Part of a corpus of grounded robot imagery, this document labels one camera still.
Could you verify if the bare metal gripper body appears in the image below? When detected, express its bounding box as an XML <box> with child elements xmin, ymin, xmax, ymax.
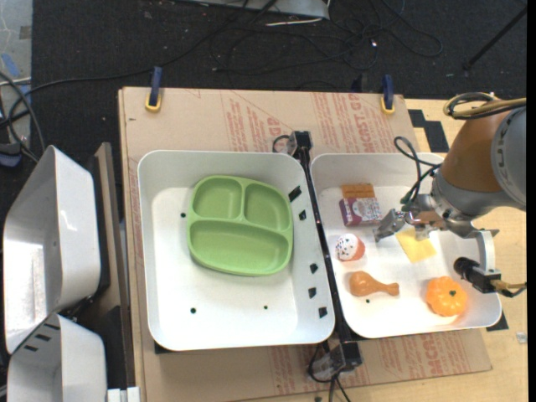
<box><xmin>402</xmin><ymin>193</ymin><xmax>451</xmax><ymax>231</ymax></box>

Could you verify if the yellow cheese slice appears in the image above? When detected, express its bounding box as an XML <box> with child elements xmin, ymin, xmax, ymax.
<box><xmin>394</xmin><ymin>227</ymin><xmax>438</xmax><ymax>265</ymax></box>

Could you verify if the purple and white carton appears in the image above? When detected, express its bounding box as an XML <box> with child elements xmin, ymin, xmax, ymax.
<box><xmin>338</xmin><ymin>196</ymin><xmax>384</xmax><ymax>228</ymax></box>

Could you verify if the white and pink cupcake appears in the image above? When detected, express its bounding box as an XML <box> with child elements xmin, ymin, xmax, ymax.
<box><xmin>334</xmin><ymin>233</ymin><xmax>367</xmax><ymax>263</ymax></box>

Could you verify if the orange cracker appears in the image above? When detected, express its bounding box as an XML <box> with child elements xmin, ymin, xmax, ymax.
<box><xmin>340</xmin><ymin>182</ymin><xmax>376</xmax><ymax>201</ymax></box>

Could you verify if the orange chicken drumstick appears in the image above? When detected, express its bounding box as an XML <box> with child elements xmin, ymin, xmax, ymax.
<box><xmin>348</xmin><ymin>270</ymin><xmax>400</xmax><ymax>298</ymax></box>

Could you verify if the thin black and white rod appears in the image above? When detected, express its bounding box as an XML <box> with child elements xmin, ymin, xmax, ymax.
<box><xmin>292</xmin><ymin>147</ymin><xmax>358</xmax><ymax>348</ymax></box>

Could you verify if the orange pumpkin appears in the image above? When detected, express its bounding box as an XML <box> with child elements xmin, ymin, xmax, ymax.
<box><xmin>425</xmin><ymin>276</ymin><xmax>469</xmax><ymax>318</ymax></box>

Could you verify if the green divided plate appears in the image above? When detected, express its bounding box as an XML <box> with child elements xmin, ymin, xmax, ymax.
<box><xmin>185</xmin><ymin>174</ymin><xmax>295</xmax><ymax>277</ymax></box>

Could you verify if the brown cardboard board red print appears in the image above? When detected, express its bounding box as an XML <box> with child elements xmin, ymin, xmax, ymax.
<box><xmin>116</xmin><ymin>86</ymin><xmax>493</xmax><ymax>399</ymax></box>

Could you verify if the black cylinder on white bracket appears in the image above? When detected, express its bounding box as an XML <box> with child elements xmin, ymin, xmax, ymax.
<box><xmin>453</xmin><ymin>228</ymin><xmax>503</xmax><ymax>295</ymax></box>

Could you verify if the black block with thin wires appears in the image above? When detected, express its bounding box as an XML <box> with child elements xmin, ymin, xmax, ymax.
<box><xmin>286</xmin><ymin>130</ymin><xmax>313</xmax><ymax>157</ymax></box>
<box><xmin>310</xmin><ymin>341</ymin><xmax>363</xmax><ymax>382</ymax></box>

